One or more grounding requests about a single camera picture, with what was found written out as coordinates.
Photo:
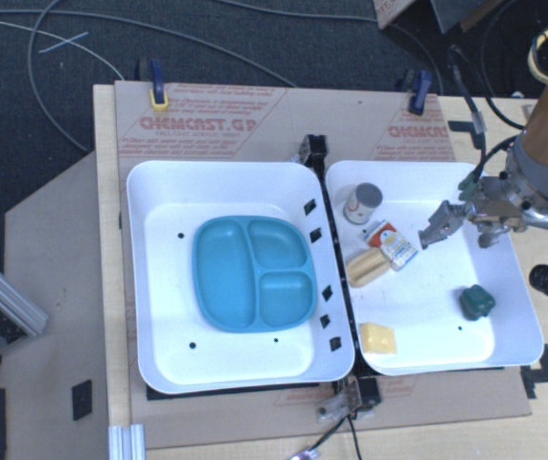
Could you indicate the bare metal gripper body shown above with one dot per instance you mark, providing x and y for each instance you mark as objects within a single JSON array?
[{"x": 496, "y": 204}]

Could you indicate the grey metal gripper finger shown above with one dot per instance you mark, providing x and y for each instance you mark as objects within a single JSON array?
[
  {"x": 441, "y": 223},
  {"x": 488, "y": 239}
]

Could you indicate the small white and orange carton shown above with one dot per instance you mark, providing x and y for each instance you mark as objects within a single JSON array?
[{"x": 394, "y": 245}]

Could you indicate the dark green toy pepper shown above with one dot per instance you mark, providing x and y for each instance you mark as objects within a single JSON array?
[{"x": 477, "y": 302}]

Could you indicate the white plastic tray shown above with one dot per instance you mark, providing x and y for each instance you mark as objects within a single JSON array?
[
  {"x": 168, "y": 276},
  {"x": 427, "y": 300}
]

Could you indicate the small white and grey can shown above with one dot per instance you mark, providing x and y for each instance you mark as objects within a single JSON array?
[{"x": 361, "y": 204}]

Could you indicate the tan toy bread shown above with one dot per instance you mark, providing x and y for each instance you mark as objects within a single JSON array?
[{"x": 365, "y": 266}]

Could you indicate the yellow toy cheese slice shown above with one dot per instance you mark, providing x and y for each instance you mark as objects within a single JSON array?
[{"x": 377, "y": 338}]

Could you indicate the brown cardboard board red print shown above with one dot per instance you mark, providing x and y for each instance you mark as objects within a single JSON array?
[{"x": 264, "y": 122}]

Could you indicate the blue divided plate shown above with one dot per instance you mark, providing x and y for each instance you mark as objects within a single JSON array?
[{"x": 235, "y": 276}]

